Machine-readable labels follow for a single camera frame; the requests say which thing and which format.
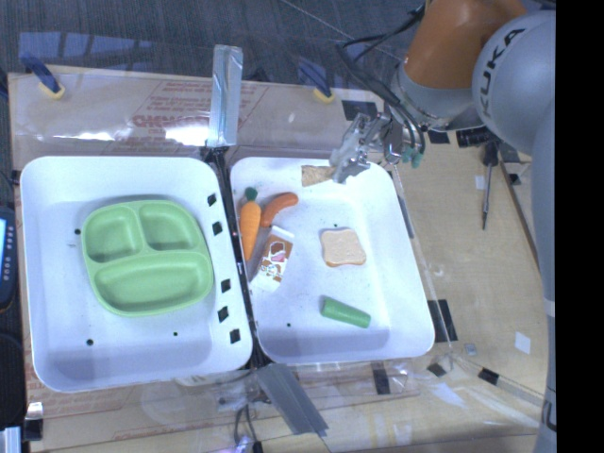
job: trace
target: dark floor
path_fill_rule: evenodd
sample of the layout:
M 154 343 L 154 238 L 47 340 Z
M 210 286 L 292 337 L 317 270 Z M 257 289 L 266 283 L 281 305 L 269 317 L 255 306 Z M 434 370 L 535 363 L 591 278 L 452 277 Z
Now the dark floor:
M 188 76 L 211 74 L 215 44 L 243 49 L 243 77 L 358 87 L 336 42 L 399 26 L 424 0 L 0 0 L 0 67 L 22 72 L 28 51 L 47 63 Z M 387 78 L 412 30 L 367 59 Z M 8 106 L 0 103 L 0 170 L 11 172 Z M 3 184 L 0 198 L 10 199 Z M 0 312 L 0 429 L 21 416 L 20 303 Z

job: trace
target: bread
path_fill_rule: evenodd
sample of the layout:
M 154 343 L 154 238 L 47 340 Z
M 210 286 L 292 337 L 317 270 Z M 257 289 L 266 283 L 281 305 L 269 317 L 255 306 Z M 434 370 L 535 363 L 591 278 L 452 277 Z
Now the bread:
M 333 178 L 336 171 L 335 166 L 311 166 L 304 164 L 302 166 L 302 186 L 311 186 Z
M 323 260 L 330 267 L 363 265 L 367 255 L 352 228 L 333 228 L 321 233 Z

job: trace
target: beige surface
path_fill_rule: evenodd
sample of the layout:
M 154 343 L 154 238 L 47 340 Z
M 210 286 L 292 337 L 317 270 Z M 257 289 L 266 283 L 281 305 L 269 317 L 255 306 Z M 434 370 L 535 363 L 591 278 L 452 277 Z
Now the beige surface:
M 262 97 L 266 109 L 260 106 L 257 117 L 248 120 L 254 132 L 247 139 L 259 146 L 248 152 L 269 152 L 271 140 L 288 135 L 293 149 L 299 144 L 320 148 L 314 145 L 317 133 L 328 134 L 321 141 L 324 147 L 340 140 L 347 123 L 338 101 L 336 107 L 317 107 L 306 91 L 270 87 L 275 98 Z M 360 94 L 354 98 L 361 99 Z M 17 104 L 12 100 L 11 105 L 12 113 Z M 321 119 L 321 109 L 328 118 Z M 16 162 L 43 154 L 43 147 L 34 149 L 35 140 L 20 136 Z M 422 358 L 389 364 L 391 388 L 398 394 L 375 394 L 367 368 L 345 380 L 338 380 L 337 368 L 325 367 L 320 375 L 301 372 L 309 396 L 329 424 L 327 437 L 293 436 L 274 408 L 255 403 L 253 424 L 265 451 L 335 453 L 394 446 L 400 447 L 383 451 L 532 449 L 547 357 L 538 270 L 501 169 L 493 173 L 491 211 L 487 229 L 482 230 L 482 190 L 477 189 L 476 176 L 484 175 L 484 167 L 479 150 L 458 149 L 451 141 L 429 145 L 419 169 L 409 165 L 399 169 L 427 299 L 447 301 L 458 340 L 436 344 Z M 21 276 L 26 304 L 23 268 Z M 468 355 L 466 344 L 474 345 L 476 355 Z M 427 369 L 436 362 L 445 372 L 441 377 Z M 483 368 L 499 374 L 496 386 L 478 378 Z M 45 390 L 33 370 L 28 373 L 28 398 L 55 408 L 55 414 L 44 420 L 44 441 L 33 443 L 33 451 L 204 452 L 232 446 L 235 413 L 218 411 L 212 390 L 165 383 L 77 400 L 77 395 Z M 91 404 L 98 408 L 91 411 Z M 111 438 L 122 440 L 108 443 Z

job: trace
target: toy carrot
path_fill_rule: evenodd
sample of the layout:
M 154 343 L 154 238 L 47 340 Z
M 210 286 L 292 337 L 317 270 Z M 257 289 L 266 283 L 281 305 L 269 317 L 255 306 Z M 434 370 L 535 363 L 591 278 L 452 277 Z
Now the toy carrot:
M 245 197 L 247 198 L 247 202 L 242 206 L 239 214 L 239 231 L 242 236 L 243 257 L 245 260 L 252 258 L 260 228 L 262 209 L 255 201 L 257 196 L 258 192 L 256 189 L 246 188 Z
M 262 211 L 260 218 L 261 227 L 269 227 L 273 223 L 273 219 L 284 208 L 297 205 L 298 196 L 295 193 L 282 193 L 275 197 Z

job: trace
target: black device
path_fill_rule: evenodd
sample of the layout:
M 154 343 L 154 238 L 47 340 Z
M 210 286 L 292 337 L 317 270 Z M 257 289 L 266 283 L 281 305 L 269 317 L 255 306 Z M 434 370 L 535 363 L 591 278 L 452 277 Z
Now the black device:
M 15 211 L 0 207 L 0 311 L 10 305 L 15 295 L 18 273 Z

